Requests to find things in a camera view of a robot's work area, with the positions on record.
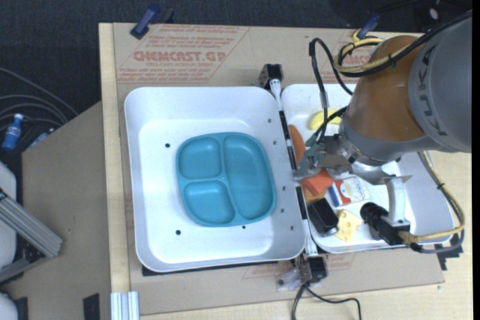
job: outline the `yellow wire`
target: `yellow wire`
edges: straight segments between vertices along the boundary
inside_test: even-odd
[[[431,162],[429,161],[426,153],[422,152],[420,156],[422,162],[425,164],[427,167],[428,172],[432,175],[432,178],[435,180],[435,182],[440,185],[440,190],[442,193],[445,195],[448,203],[450,206],[453,207],[454,211],[458,212],[458,219],[460,221],[460,224],[448,231],[442,231],[442,232],[436,232],[436,233],[431,233],[428,235],[412,235],[410,232],[407,231],[400,231],[398,232],[398,236],[403,240],[405,244],[411,244],[411,243],[419,243],[421,241],[426,241],[426,240],[431,240],[435,238],[441,238],[443,236],[449,236],[449,235],[455,235],[460,233],[461,231],[464,230],[465,228],[465,215],[464,211],[462,210],[461,206],[458,204],[457,200],[453,197],[452,194],[450,194],[449,190],[444,186],[444,184],[441,182],[437,171],[433,168]]]
[[[343,46],[340,50],[340,53],[334,58],[333,66],[338,72],[343,73],[358,73],[358,72],[365,72],[367,70],[371,70],[375,67],[379,67],[390,60],[395,60],[396,56],[402,53],[410,44],[400,48],[398,51],[395,51],[390,56],[384,56],[383,58],[377,59],[375,61],[370,61],[367,64],[356,65],[352,67],[343,67],[338,64],[340,58],[343,58],[348,52],[352,52],[354,49],[357,49],[361,46],[373,46],[383,42],[383,39],[379,37],[369,37],[366,39],[359,40],[356,36],[353,38],[354,41],[352,43],[348,43],[346,46]]]
[[[360,38],[359,38],[359,33],[362,29],[359,28],[358,30],[356,30],[355,32],[353,32],[353,35],[352,35],[352,41],[353,42],[356,42],[356,41],[359,41]]]

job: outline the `white tray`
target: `white tray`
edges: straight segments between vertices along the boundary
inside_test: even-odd
[[[136,252],[148,269],[181,271],[295,258],[305,246],[302,217],[273,96],[257,87],[137,88],[125,100]],[[277,203],[246,226],[208,227],[186,212],[176,152],[187,139],[239,132],[265,149]]]
[[[350,96],[339,85],[325,85],[325,89],[328,92],[330,108],[340,109],[349,103]],[[296,126],[304,140],[308,139],[314,133],[314,130],[309,129],[310,120],[318,111],[322,110],[318,86],[314,84],[288,86],[282,92],[282,102],[288,123]],[[338,126],[330,124],[326,134],[333,135],[337,132]],[[413,234],[424,235],[455,227],[449,204],[425,171],[417,154],[406,154],[402,156],[399,163],[393,162],[384,166],[384,170],[397,176],[412,176],[405,184],[405,218],[411,222],[410,230]],[[386,187],[370,185],[368,189],[372,194],[372,201],[388,210],[389,199]],[[333,207],[328,193],[326,198]],[[334,211],[346,209],[360,217],[360,208],[365,202],[350,203],[347,206],[334,208]],[[359,226],[355,237],[348,243],[335,236],[320,236],[313,225],[310,225],[310,230],[316,244],[330,253],[390,247],[383,240],[373,239],[369,227],[364,223]],[[442,243],[448,239],[449,237],[438,238],[434,242]]]

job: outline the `blue plate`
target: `blue plate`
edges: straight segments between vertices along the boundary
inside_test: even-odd
[[[267,217],[276,193],[262,145],[244,133],[213,133],[184,142],[176,173],[185,210],[204,226],[240,226]]]

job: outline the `yellow object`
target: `yellow object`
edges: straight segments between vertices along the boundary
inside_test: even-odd
[[[340,211],[338,214],[338,231],[335,236],[346,243],[350,242],[357,233],[357,229],[362,224],[360,217],[351,214],[348,211]]]
[[[328,109],[328,116],[336,112],[336,109]],[[331,124],[340,124],[341,118],[334,118],[332,121],[330,121]],[[315,114],[312,119],[310,120],[310,124],[308,125],[309,130],[316,130],[320,125],[323,123],[323,111],[318,112]]]

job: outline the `orange object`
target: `orange object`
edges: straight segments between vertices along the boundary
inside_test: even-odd
[[[288,126],[290,137],[292,138],[293,150],[297,163],[303,158],[305,152],[305,143],[299,130],[294,125]],[[323,199],[327,193],[327,189],[333,184],[332,177],[326,169],[322,169],[315,176],[304,179],[301,182],[303,195],[306,203],[312,203],[316,200]]]

